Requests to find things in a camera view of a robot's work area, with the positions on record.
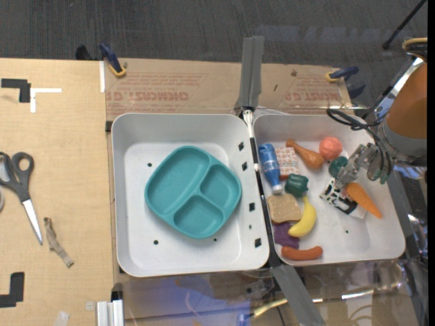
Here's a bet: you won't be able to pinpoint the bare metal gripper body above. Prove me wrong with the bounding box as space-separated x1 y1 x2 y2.
340 143 385 183

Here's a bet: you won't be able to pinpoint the dark green round vegetable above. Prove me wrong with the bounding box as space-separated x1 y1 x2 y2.
328 156 349 179

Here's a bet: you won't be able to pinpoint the black and white carton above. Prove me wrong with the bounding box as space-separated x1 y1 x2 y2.
319 177 368 220

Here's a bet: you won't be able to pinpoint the orange carrot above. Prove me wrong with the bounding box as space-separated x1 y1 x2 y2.
345 181 383 220

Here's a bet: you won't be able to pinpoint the pink ball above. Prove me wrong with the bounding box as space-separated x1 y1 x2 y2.
318 136 344 161

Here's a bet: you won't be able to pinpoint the brown chicken drumstick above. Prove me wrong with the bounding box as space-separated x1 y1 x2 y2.
285 139 326 170

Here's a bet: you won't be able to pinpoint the green bell pepper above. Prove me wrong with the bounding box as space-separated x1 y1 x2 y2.
283 173 310 198

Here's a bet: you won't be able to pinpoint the yellow banana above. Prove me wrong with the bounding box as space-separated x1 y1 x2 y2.
288 196 317 238

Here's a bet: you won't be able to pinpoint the white and red packet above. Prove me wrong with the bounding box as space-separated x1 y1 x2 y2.
274 147 302 180

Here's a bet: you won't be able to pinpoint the white plastic tray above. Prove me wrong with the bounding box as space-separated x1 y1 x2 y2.
253 113 406 268
111 113 271 278

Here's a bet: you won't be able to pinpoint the tan bread slice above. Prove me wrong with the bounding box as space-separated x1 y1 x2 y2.
266 194 304 225

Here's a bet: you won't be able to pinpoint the blue plastic bottle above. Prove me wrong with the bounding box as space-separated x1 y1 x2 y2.
258 143 284 196

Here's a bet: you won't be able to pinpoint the purple grapes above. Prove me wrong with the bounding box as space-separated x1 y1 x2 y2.
272 221 301 250

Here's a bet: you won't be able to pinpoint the orange-red sausage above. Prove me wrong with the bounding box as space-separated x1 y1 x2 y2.
280 245 324 261

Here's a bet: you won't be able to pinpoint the teal divided plate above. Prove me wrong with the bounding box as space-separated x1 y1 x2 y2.
144 145 243 240

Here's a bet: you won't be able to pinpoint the brown cardboard board red print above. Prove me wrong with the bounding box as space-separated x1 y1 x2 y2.
103 58 371 319

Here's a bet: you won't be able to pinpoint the crumpled beige strip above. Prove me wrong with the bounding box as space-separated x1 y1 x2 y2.
43 217 75 269

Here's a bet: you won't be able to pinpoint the grey-handled scissors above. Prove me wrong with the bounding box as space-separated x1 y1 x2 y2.
0 151 44 246

